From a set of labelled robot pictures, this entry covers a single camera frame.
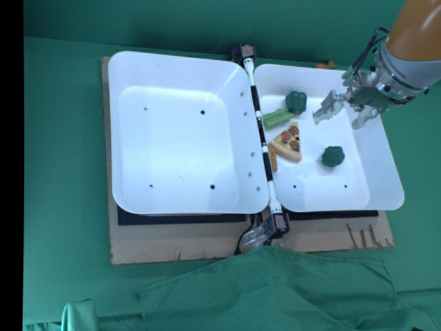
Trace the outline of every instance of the pizza crust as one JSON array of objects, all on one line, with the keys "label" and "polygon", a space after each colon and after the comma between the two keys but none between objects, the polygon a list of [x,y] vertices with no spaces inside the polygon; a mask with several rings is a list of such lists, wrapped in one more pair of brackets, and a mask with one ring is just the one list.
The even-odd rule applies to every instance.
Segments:
[{"label": "pizza crust", "polygon": [[302,159],[302,154],[300,152],[289,150],[285,146],[282,146],[278,142],[276,142],[276,140],[272,140],[270,143],[276,150],[276,153],[280,156],[295,162],[298,162]]}]

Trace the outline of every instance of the pepperoni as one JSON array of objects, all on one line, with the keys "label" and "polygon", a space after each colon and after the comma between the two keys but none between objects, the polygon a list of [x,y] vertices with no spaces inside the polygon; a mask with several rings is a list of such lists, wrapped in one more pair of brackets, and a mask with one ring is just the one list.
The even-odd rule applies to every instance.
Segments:
[{"label": "pepperoni", "polygon": [[289,133],[292,135],[298,135],[298,127],[293,125],[292,127],[289,128]]},{"label": "pepperoni", "polygon": [[291,148],[294,150],[294,151],[300,151],[300,144],[299,144],[299,142],[298,141],[290,141],[289,142],[289,145],[291,146]]},{"label": "pepperoni", "polygon": [[282,137],[282,139],[284,140],[289,140],[291,138],[291,135],[288,131],[284,131],[280,134],[280,137]]}]

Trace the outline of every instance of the green vegetable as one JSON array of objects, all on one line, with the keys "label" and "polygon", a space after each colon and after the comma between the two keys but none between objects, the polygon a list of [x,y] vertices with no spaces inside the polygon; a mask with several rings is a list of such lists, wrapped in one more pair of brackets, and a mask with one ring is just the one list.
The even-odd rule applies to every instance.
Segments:
[{"label": "green vegetable", "polygon": [[345,159],[345,154],[340,146],[329,146],[326,147],[322,154],[322,163],[328,167],[335,167],[343,163]]},{"label": "green vegetable", "polygon": [[293,116],[294,114],[288,112],[286,108],[277,109],[275,112],[262,116],[263,125],[265,125],[266,128],[271,128],[279,123],[290,120]]},{"label": "green vegetable", "polygon": [[304,92],[292,91],[285,97],[288,111],[294,114],[302,114],[306,110],[307,95]]}]

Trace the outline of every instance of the green table surface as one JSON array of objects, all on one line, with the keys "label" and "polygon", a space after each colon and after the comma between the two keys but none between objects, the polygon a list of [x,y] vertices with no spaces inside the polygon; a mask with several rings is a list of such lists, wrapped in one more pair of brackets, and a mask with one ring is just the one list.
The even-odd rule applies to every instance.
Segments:
[{"label": "green table surface", "polygon": [[[24,325],[58,321],[66,303],[86,298],[100,317],[138,314],[138,288],[211,262],[110,265],[100,58],[122,50],[222,60],[229,52],[24,38]],[[440,103],[438,83],[382,115],[405,194],[387,213],[396,247],[322,253],[383,260],[399,292],[441,288]]]}]

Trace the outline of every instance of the green wall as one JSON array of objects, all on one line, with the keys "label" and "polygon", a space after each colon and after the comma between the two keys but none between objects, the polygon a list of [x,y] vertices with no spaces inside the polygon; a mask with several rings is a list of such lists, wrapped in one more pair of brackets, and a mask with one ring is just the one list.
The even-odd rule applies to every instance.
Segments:
[{"label": "green wall", "polygon": [[405,0],[23,0],[24,35],[349,65]]}]

